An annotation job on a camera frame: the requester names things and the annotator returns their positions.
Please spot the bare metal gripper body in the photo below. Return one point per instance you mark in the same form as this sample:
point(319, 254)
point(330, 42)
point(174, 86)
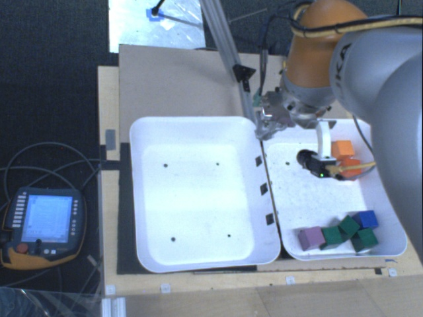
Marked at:
point(279, 109)

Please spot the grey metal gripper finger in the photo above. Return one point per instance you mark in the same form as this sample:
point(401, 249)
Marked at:
point(275, 129)
point(260, 130)

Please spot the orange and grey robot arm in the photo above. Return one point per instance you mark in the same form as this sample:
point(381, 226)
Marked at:
point(380, 78)

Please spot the orange cube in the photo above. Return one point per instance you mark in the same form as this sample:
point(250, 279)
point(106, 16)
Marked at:
point(343, 149)
point(352, 167)

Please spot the white plastic tray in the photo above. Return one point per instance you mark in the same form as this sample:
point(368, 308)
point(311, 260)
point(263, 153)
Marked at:
point(198, 203)
point(314, 203)

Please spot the purple cube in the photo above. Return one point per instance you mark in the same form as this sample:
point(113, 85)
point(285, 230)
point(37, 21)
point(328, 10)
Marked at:
point(311, 238)

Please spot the green cube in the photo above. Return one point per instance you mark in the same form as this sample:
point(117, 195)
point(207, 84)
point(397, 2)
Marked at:
point(334, 237)
point(364, 239)
point(348, 226)

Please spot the blue cube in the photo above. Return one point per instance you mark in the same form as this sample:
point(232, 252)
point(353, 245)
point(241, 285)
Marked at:
point(367, 219)

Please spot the black cylinder on white bracket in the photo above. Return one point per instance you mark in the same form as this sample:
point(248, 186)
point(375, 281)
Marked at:
point(314, 162)

